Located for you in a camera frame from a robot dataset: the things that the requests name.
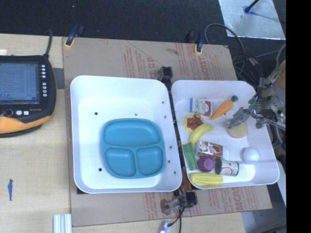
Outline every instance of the display screen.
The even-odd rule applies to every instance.
[[[40,104],[38,63],[0,62],[0,104]]]

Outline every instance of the cardboard sheet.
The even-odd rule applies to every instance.
[[[176,218],[160,209],[161,200],[172,200],[173,192],[79,193],[73,179],[70,83],[79,75],[146,78],[156,76],[160,67],[172,67],[172,81],[236,80],[226,46],[203,45],[202,55],[195,44],[110,39],[76,38],[71,49],[63,47],[66,116],[69,151],[70,202],[73,226],[88,226],[151,219]],[[271,209],[267,187],[246,186],[195,190],[198,204],[183,216],[202,216]]]

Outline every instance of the orange carrot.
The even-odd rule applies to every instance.
[[[223,114],[227,113],[233,107],[233,102],[238,100],[237,96],[232,96],[231,100],[225,100],[215,111],[215,113],[210,117],[211,120],[214,120]]]

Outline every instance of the egg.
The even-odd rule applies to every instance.
[[[256,149],[248,147],[244,150],[243,158],[245,163],[254,165],[259,161],[259,153]]]

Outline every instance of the wooden table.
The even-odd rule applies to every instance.
[[[63,68],[62,37],[53,37],[50,62]],[[48,36],[0,34],[0,50],[42,55]],[[0,138],[0,232],[52,233],[55,214],[70,213],[65,93],[58,89],[51,121],[32,133]],[[13,180],[12,200],[8,184]],[[75,227],[74,233],[156,233],[162,220]],[[170,228],[178,232],[179,223]],[[245,232],[241,213],[182,218],[182,232]]]

